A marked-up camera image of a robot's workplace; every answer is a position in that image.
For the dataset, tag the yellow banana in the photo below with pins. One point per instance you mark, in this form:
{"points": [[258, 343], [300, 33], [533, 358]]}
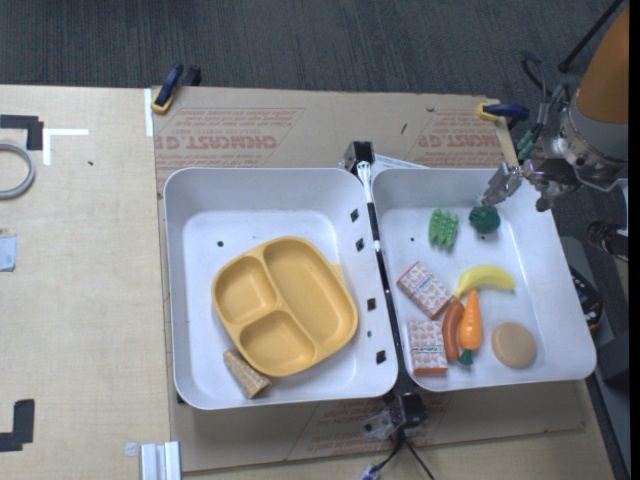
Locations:
{"points": [[485, 275]]}

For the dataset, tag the orange carrot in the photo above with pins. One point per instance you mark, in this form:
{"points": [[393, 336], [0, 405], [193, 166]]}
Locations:
{"points": [[471, 325]]}

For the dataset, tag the yellow divided plate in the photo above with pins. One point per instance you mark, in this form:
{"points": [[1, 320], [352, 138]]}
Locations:
{"points": [[295, 278]]}

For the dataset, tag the tan round biscuit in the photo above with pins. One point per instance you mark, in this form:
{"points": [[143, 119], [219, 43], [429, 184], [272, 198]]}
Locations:
{"points": [[514, 345]]}

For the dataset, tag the green broccoli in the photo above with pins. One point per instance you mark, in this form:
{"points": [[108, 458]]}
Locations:
{"points": [[485, 220]]}

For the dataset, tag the orange and white carton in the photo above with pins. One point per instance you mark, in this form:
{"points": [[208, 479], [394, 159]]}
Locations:
{"points": [[426, 347], [424, 289]]}

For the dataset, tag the tan waffle cone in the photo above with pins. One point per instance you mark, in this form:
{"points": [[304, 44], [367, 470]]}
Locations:
{"points": [[246, 374]]}

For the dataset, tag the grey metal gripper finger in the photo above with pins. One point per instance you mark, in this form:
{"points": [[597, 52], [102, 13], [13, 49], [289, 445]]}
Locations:
{"points": [[502, 184], [547, 198]]}

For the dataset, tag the thin black and white rod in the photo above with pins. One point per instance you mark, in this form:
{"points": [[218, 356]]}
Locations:
{"points": [[384, 278]]}

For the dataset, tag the white plastic tray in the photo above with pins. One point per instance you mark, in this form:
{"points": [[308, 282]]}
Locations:
{"points": [[200, 278], [545, 278]]}

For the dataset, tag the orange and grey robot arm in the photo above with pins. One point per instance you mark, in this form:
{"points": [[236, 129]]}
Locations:
{"points": [[605, 68]]}

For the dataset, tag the brown sausage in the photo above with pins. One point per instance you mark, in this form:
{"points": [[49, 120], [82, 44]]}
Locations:
{"points": [[451, 330]]}

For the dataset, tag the black cylinder on white bracket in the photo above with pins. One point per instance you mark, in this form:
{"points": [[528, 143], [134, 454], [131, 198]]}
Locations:
{"points": [[607, 235]]}

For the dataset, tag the green grapes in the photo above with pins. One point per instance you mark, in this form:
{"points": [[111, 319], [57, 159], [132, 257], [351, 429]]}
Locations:
{"points": [[443, 226]]}

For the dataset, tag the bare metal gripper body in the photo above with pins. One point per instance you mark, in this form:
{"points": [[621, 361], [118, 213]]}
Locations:
{"points": [[582, 165]]}

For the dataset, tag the brown cardboard board red print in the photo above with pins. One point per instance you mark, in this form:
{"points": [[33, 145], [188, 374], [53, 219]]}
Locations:
{"points": [[300, 133]]}

